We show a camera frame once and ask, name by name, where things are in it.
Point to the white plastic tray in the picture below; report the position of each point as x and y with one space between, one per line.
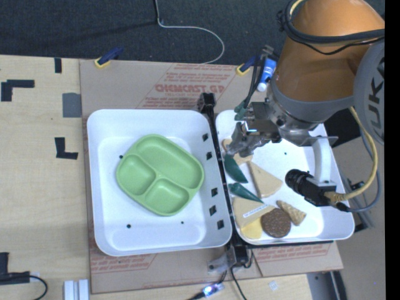
103 198
325 223

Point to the brown round biscuit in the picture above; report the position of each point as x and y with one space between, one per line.
276 223

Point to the dark green chilli pepper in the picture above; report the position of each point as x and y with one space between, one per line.
243 192
234 169

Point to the yellow cheese piece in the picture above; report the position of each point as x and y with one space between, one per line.
252 230

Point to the black cylinder on white bracket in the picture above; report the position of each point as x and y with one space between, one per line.
314 189

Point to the tan waffle cone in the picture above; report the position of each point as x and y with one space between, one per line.
292 212

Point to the pale yellow labelled cheese wedge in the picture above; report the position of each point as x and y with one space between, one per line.
247 209

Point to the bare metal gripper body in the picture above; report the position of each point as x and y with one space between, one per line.
265 123

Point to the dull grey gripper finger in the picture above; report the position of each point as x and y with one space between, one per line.
254 145
237 137

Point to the green divided plate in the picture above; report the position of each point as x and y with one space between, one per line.
162 167

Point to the blue and white bottle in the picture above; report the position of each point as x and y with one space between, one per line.
268 72

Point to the brown cardboard board red print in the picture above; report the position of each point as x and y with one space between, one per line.
125 83

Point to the beige bread wedge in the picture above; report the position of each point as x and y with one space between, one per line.
267 181

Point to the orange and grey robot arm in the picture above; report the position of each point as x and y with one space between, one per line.
315 67

